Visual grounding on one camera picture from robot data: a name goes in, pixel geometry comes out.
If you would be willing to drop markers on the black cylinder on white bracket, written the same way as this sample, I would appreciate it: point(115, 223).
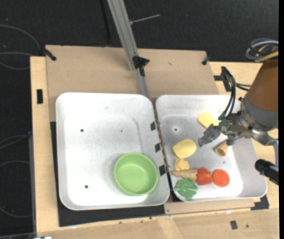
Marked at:
point(266, 169)

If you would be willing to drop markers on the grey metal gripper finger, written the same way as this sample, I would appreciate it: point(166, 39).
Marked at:
point(208, 135)
point(230, 141)

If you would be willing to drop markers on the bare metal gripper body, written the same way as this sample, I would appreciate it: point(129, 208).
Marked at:
point(241, 127)

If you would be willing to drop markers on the small yellow lumpy toy food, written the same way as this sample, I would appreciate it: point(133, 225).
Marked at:
point(181, 164)

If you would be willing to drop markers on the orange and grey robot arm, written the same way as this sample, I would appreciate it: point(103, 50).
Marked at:
point(264, 88)

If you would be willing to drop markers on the yellow rounded toy food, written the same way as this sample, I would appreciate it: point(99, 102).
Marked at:
point(184, 148)

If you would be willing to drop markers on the yellow rectangular toy block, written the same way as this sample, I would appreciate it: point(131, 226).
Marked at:
point(206, 120)

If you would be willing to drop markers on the red toy strawberry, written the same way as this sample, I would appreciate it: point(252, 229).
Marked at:
point(203, 177)

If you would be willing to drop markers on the thin black and white rod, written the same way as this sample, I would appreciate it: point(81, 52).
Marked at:
point(162, 146)

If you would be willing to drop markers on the green toy leaf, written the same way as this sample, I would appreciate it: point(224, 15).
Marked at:
point(186, 189)

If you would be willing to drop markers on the long tan toy cone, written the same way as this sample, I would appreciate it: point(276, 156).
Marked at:
point(188, 174)

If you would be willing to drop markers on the green bowl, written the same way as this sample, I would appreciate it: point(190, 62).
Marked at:
point(136, 174)

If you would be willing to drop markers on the brown cardboard board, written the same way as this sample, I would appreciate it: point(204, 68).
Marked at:
point(94, 71)

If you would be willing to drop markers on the white plastic tray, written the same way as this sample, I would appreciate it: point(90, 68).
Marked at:
point(231, 163)
point(94, 146)

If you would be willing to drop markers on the orange-red round toy food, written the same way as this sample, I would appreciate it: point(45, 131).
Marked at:
point(221, 178)

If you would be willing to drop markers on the short tan toy cone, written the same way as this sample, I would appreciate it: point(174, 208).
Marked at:
point(221, 149)

